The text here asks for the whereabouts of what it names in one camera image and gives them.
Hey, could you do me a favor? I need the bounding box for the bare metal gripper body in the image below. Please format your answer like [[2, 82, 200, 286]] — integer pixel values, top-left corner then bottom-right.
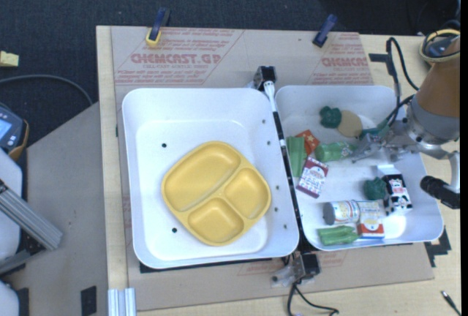
[[380, 119, 458, 162]]

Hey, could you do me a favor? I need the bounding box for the tan round biscuit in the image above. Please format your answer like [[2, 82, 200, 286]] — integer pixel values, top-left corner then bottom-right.
[[336, 110, 363, 139]]

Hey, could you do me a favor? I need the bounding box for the white plastic tray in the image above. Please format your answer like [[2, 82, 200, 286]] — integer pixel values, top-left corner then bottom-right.
[[273, 84, 445, 252], [121, 87, 301, 270]]

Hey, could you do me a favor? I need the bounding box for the green broccoli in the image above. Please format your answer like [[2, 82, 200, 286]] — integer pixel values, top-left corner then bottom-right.
[[319, 105, 343, 129], [363, 177, 388, 201]]

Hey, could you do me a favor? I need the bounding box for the green plastic bottle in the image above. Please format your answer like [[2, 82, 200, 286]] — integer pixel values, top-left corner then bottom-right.
[[314, 141, 358, 163], [317, 225, 360, 246]]

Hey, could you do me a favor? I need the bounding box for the black and white cow carton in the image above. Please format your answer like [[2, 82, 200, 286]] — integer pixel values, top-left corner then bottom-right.
[[376, 164, 413, 216]]

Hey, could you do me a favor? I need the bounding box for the white and yellow carton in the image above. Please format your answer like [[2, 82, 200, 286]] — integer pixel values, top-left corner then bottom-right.
[[356, 200, 387, 219]]

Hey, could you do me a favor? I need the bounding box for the red and white carton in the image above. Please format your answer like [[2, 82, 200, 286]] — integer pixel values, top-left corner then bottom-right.
[[295, 157, 329, 199]]

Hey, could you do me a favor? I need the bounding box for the red packet with yellow star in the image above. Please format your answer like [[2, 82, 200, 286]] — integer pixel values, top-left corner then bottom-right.
[[294, 129, 320, 157]]

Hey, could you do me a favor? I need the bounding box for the white can with grey lid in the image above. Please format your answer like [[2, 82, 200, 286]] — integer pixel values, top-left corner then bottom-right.
[[322, 200, 361, 227]]

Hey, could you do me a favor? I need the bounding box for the green ribbed vegetable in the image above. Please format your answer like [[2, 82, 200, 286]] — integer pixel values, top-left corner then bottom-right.
[[285, 136, 308, 178]]

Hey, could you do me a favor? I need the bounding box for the orange and white box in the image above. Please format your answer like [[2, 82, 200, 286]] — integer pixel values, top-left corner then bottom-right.
[[356, 216, 386, 239]]

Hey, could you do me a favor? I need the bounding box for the thin black and white rod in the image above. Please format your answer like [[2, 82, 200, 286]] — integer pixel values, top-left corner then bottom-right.
[[263, 80, 305, 254]]

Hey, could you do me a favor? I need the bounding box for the yellow divided plate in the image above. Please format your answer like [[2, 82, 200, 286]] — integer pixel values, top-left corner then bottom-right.
[[160, 140, 272, 247]]

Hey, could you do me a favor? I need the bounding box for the brown cardboard board, red print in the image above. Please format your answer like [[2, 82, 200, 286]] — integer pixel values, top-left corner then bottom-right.
[[109, 26, 436, 312]]

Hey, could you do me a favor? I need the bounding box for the black cylinder on white bracket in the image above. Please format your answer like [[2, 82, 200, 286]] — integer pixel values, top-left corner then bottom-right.
[[419, 150, 461, 210]]

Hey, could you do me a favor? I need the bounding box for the black block with thin wires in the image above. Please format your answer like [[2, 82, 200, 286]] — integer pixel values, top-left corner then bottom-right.
[[271, 252, 322, 288], [252, 65, 277, 91]]

